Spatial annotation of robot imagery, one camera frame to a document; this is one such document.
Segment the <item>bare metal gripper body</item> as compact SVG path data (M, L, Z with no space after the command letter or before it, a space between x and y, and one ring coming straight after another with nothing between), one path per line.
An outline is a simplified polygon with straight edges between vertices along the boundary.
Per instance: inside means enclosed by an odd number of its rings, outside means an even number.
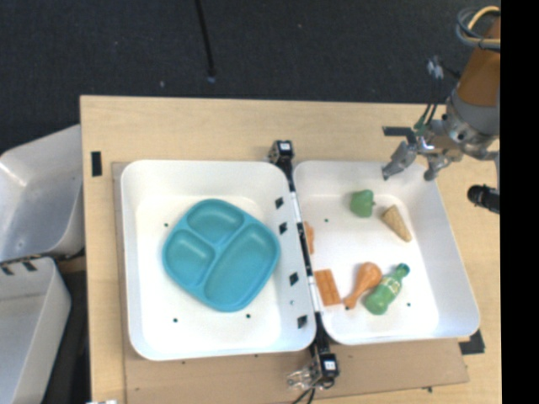
M440 117L417 123L415 135L419 152L460 161L463 155L479 161L494 160L499 150L493 148L497 135L485 135L458 117Z

